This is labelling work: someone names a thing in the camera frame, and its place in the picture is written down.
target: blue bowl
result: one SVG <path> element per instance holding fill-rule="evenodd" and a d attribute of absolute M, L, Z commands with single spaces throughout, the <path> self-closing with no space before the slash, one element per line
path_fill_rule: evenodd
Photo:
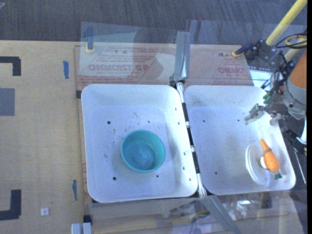
<path fill-rule="evenodd" d="M 136 130 L 123 139 L 121 156 L 132 170 L 148 173 L 155 171 L 162 165 L 166 150 L 157 135 L 146 130 Z"/>

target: orange object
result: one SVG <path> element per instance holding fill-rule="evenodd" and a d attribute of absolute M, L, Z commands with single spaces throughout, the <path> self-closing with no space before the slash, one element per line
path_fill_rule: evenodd
<path fill-rule="evenodd" d="M 267 168 L 272 172 L 278 172 L 280 164 L 277 158 L 275 157 L 274 153 L 272 152 L 272 149 L 267 145 L 267 143 L 263 139 L 260 140 L 260 143 L 263 150 L 264 162 Z"/>

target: bowl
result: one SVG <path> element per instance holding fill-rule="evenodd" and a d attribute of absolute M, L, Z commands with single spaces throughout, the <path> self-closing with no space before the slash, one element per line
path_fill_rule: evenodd
<path fill-rule="evenodd" d="M 121 143 L 121 156 L 132 170 L 148 173 L 158 169 L 165 160 L 166 150 L 161 139 L 146 130 L 130 132 Z"/>

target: wooden surface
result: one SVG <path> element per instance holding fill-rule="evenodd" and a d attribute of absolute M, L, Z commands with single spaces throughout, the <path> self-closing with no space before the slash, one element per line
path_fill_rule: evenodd
<path fill-rule="evenodd" d="M 83 222 L 76 44 L 0 41 L 0 56 L 21 59 L 20 77 L 0 63 L 0 88 L 15 89 L 15 116 L 0 117 L 0 211 L 9 209 L 11 190 L 21 189 L 21 216 L 0 221 L 1 234 L 65 234 Z M 49 208 L 49 216 L 41 216 L 41 208 Z"/>

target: toy carrot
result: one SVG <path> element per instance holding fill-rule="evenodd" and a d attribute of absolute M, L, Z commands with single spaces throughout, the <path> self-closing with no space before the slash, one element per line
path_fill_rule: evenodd
<path fill-rule="evenodd" d="M 272 149 L 267 145 L 267 143 L 261 139 L 260 140 L 261 147 L 263 150 L 263 156 L 259 160 L 259 165 L 264 168 L 268 169 L 275 174 L 274 178 L 279 179 L 282 175 L 279 173 L 280 164 L 275 157 Z"/>

